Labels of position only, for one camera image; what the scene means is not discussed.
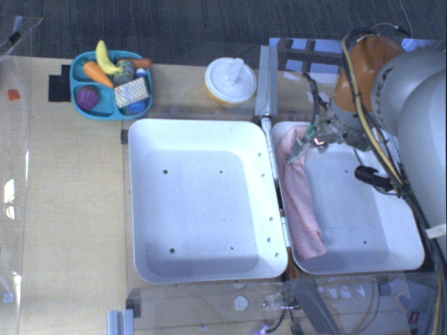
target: white tray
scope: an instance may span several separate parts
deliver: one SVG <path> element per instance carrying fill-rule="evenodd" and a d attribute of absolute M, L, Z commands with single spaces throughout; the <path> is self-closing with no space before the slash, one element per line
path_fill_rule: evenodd
<path fill-rule="evenodd" d="M 151 283 L 271 278 L 287 265 L 263 131 L 142 119 L 129 131 L 134 261 Z"/>
<path fill-rule="evenodd" d="M 281 122 L 274 126 L 275 148 L 282 135 L 296 124 Z M 365 165 L 381 169 L 372 151 L 359 154 Z M 346 144 L 331 144 L 324 154 L 316 149 L 307 154 L 305 172 L 326 254 L 302 260 L 294 252 L 295 261 L 311 274 L 419 268 L 425 253 L 410 208 L 405 201 L 380 194 L 358 181 L 354 177 L 358 166 L 353 149 Z"/>

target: red sticker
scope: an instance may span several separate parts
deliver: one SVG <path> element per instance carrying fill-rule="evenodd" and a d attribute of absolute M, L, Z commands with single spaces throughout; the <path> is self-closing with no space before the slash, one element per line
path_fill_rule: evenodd
<path fill-rule="evenodd" d="M 8 89 L 8 100 L 15 101 L 16 99 L 20 99 L 20 93 L 17 89 Z"/>
<path fill-rule="evenodd" d="M 412 311 L 410 314 L 410 318 L 408 319 L 409 324 L 417 324 L 419 319 L 419 312 L 418 311 Z"/>

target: orange square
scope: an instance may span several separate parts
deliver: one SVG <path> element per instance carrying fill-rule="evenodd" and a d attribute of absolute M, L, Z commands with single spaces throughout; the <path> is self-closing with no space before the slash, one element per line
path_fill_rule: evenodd
<path fill-rule="evenodd" d="M 8 89 L 8 100 L 15 101 L 16 99 L 20 99 L 20 93 L 17 89 Z"/>

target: white lid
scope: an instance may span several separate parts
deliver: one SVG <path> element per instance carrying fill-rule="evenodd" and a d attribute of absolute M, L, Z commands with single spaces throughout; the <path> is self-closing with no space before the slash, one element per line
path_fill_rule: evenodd
<path fill-rule="evenodd" d="M 253 96 L 256 76 L 242 59 L 224 57 L 209 64 L 205 72 L 208 89 L 223 101 L 241 103 Z"/>

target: gray floor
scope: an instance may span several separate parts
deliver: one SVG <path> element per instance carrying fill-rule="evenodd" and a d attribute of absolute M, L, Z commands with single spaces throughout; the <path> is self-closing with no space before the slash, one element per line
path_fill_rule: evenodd
<path fill-rule="evenodd" d="M 131 50 L 158 63 L 206 63 L 271 37 L 340 39 L 379 22 L 409 26 L 399 0 L 0 0 L 1 14 L 43 17 L 34 54 Z M 402 0 L 415 38 L 446 38 L 446 0 Z M 400 36 L 389 27 L 377 31 Z"/>

